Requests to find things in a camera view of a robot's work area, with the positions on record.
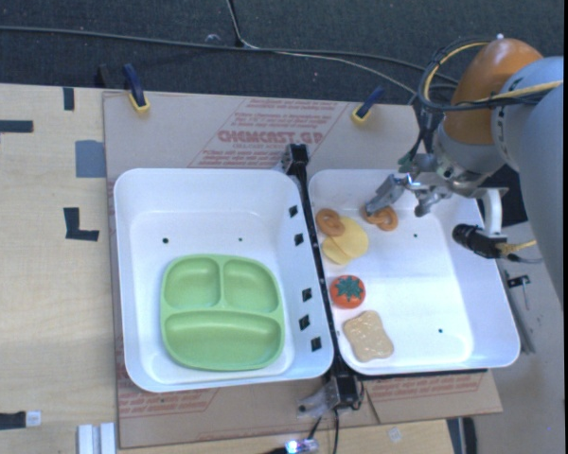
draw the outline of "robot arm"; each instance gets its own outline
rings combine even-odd
[[[452,104],[433,103],[429,86],[440,65],[475,46],[483,48],[459,81]],[[365,204],[367,214],[391,205],[404,190],[417,197],[417,217],[453,193],[485,198],[493,208],[487,209],[488,227],[479,232],[495,237],[490,244],[496,245],[500,195],[481,185],[507,164],[519,173],[524,208],[563,305],[563,58],[544,58],[514,39],[466,41],[440,52],[418,94],[426,114],[442,116],[421,123],[420,135],[431,135],[431,148],[417,153],[415,147],[400,161],[401,176],[387,178]],[[467,239],[471,231],[461,232],[458,238]]]

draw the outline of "wooden surface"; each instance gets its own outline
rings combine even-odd
[[[0,84],[0,119],[33,133],[0,139],[0,412],[40,410],[36,428],[0,431],[0,452],[76,452],[76,428],[116,422],[115,357],[104,178],[77,178],[75,143],[103,141],[101,91]],[[97,242],[65,239],[64,207]],[[330,452],[333,429],[318,432]],[[259,453],[291,436],[160,448],[152,452]],[[444,420],[342,429],[338,452],[450,453]]]

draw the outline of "cardboard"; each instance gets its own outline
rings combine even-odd
[[[375,105],[358,125],[350,119],[358,103],[161,93],[150,93],[149,101],[151,108],[138,113],[126,92],[103,95],[120,447],[309,431],[314,419],[298,417],[296,402],[319,390],[321,378],[168,394],[130,381],[122,358],[114,183],[136,167],[278,168],[289,143],[307,145],[310,176],[325,168],[396,168],[417,136],[414,111]],[[501,410],[490,372],[364,385],[361,408],[345,412],[342,427]]]

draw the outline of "red tomato toy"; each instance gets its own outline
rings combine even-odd
[[[358,276],[345,274],[330,283],[330,299],[338,307],[347,309],[358,307],[364,302],[366,288]]]

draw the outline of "divided green plate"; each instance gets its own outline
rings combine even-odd
[[[201,370],[266,367],[284,346],[284,310],[272,272],[234,255],[186,255],[162,278],[162,340],[178,363]]]

